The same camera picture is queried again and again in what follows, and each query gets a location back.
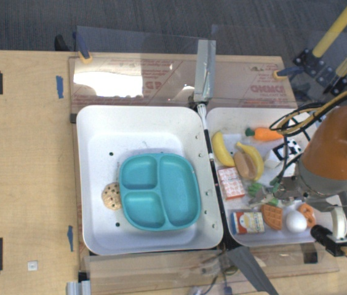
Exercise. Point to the brown waffle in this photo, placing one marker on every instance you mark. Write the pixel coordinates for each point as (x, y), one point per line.
(272, 217)

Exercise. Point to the orange pretzel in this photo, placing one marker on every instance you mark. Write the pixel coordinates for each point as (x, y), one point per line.
(309, 215)

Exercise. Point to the blue divided plate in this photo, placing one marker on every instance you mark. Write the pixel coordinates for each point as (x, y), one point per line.
(173, 189)

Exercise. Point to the beige chocolate chip biscuit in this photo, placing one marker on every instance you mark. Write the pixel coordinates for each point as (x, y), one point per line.
(110, 197)

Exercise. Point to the yellow banana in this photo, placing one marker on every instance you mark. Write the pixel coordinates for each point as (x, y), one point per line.
(220, 149)
(256, 157)

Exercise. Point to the orange carrot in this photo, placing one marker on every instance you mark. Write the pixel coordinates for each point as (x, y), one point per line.
(265, 134)

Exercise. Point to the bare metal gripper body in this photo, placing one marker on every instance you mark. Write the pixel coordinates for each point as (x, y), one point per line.
(292, 187)

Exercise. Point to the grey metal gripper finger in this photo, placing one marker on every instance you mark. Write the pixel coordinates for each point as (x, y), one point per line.
(261, 200)
(269, 191)

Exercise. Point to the black cylinder on white bracket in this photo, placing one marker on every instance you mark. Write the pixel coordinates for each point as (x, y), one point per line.
(339, 223)

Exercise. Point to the brown sausage in bun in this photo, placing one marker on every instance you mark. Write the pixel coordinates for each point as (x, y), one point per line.
(244, 164)

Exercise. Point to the black and white spotted carton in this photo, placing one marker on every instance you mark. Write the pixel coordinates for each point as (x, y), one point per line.
(293, 147)

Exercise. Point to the green broccoli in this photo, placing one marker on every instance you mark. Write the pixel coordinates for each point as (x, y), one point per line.
(255, 187)

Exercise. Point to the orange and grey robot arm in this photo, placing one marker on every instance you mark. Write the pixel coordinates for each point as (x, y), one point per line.
(330, 146)

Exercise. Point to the white plastic tray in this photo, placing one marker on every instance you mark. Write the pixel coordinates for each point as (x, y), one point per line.
(99, 171)
(238, 120)

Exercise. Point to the brown cardboard board red print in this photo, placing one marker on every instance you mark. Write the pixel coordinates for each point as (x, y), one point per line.
(232, 72)

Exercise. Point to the white egg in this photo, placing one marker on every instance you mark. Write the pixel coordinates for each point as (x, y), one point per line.
(296, 222)

